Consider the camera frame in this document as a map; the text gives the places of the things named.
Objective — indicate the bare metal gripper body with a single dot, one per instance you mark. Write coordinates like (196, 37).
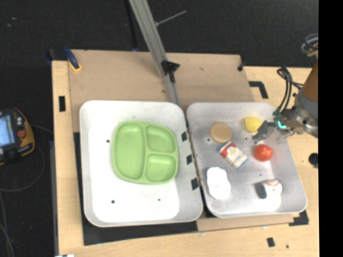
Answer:
(302, 122)

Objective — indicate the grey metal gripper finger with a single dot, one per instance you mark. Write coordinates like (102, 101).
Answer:
(265, 130)
(284, 136)

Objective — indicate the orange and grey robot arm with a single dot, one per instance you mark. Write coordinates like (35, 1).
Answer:
(311, 90)

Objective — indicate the yellow lemon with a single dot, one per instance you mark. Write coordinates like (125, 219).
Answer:
(252, 124)

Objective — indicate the red tomato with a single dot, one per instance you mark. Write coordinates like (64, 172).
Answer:
(263, 152)

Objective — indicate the red and white carton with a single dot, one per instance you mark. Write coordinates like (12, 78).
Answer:
(233, 155)

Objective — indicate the tan round biscuit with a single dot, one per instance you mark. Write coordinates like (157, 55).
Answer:
(221, 132)

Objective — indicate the white can with red print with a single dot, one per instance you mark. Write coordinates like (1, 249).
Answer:
(270, 188)

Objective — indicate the white plastic tray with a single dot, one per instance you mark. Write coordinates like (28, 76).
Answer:
(134, 202)
(241, 197)

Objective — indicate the white lumpy object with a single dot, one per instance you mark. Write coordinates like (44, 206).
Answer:
(218, 183)

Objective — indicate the green divided plate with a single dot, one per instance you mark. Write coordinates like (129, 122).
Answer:
(134, 151)

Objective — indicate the brown cardboard board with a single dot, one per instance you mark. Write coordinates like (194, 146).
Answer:
(118, 76)

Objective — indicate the black cylinder on white bracket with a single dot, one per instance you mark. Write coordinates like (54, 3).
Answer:
(313, 159)

